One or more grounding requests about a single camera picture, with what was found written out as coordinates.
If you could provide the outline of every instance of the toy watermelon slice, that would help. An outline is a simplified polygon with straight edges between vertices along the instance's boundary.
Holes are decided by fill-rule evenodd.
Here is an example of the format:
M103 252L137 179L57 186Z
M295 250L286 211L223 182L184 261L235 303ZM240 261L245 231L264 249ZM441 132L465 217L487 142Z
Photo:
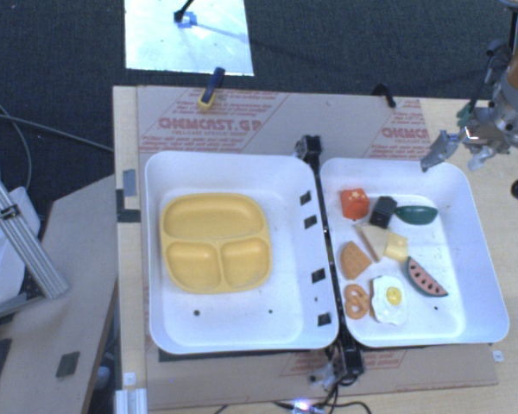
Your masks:
M423 266L410 256L407 260L407 274L419 290L429 296L443 298L449 294Z

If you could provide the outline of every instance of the wooden table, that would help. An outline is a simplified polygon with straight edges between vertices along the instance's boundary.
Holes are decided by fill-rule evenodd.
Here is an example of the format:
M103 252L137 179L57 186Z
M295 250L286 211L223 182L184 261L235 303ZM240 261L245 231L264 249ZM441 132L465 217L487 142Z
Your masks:
M421 99L426 127L432 138L440 129L456 130L455 113L464 100ZM136 126L136 88L117 87L114 90L115 137L117 152L116 185L123 191L126 169L137 166L138 136ZM518 201L510 195L510 186L518 179L518 151L488 160L486 167L469 172L466 163L470 153L460 148L449 162L466 174L471 183L483 232L490 250L502 295L509 312L508 336L492 347L502 354L495 364L497 386L445 389L429 392L400 392L356 397L376 413L448 413L448 412L518 412ZM123 198L126 210L139 210L139 191ZM142 246L140 230L131 222L117 226L119 248L119 293L122 327L122 365L131 375L123 383L126 390L146 387L144 360L144 317L142 289ZM340 398L340 403L348 401ZM215 407L178 409L165 412L212 414ZM270 403L232 405L226 413L277 413L281 408ZM338 409L337 412L360 412L358 407Z

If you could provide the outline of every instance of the blue clamp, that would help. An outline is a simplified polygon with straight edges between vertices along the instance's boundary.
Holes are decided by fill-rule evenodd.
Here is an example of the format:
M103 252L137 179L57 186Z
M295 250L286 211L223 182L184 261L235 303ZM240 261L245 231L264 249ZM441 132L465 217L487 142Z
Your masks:
M223 85L224 79L224 69L222 67L216 67L215 72L213 72L211 78L209 78L209 83L207 87L201 92L198 100L198 106L203 110L208 110L213 104L213 100L215 99L215 89L221 87Z

